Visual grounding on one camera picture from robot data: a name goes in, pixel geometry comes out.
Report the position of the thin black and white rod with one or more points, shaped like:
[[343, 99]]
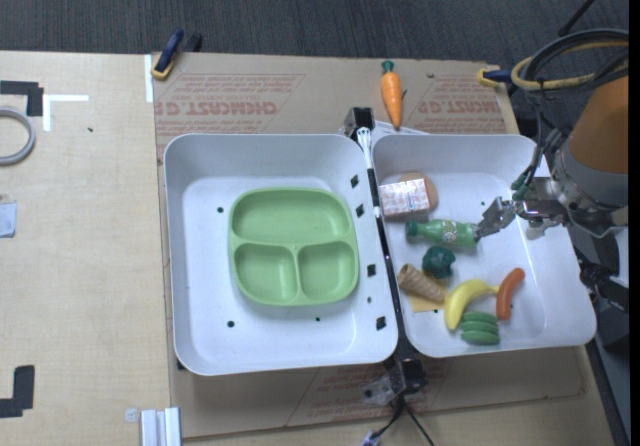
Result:
[[384, 239]]

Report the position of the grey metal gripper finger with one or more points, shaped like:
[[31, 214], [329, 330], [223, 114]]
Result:
[[492, 230], [500, 210]]

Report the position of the green bottle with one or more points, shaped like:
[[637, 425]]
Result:
[[440, 233]]

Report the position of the green broccoli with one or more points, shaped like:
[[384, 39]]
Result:
[[438, 261]]

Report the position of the brown ice cream cone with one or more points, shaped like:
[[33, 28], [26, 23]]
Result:
[[420, 282]]

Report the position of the brown cardboard board red print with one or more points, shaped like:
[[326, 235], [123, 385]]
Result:
[[225, 104]]

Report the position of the green divided plate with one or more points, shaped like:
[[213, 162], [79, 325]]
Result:
[[292, 214]]

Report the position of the orange and white carton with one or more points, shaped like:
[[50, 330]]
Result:
[[402, 200]]

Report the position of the green pea pod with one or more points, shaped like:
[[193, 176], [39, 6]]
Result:
[[480, 329]]

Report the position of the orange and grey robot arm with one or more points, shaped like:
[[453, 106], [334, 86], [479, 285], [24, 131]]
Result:
[[597, 134]]

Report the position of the brown round bread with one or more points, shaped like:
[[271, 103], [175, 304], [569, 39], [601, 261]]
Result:
[[433, 189]]

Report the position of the yellow cheese slice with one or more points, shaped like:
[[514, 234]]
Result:
[[420, 305]]

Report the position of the yellow banana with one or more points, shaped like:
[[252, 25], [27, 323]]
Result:
[[462, 299]]

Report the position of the white plastic tray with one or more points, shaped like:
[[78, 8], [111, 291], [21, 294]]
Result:
[[545, 284], [210, 259]]

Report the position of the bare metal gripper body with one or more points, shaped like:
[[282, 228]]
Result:
[[547, 204]]

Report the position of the orange carrot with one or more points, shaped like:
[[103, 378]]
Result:
[[391, 94]]

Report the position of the orange sausage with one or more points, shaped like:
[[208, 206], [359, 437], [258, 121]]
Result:
[[509, 291]]

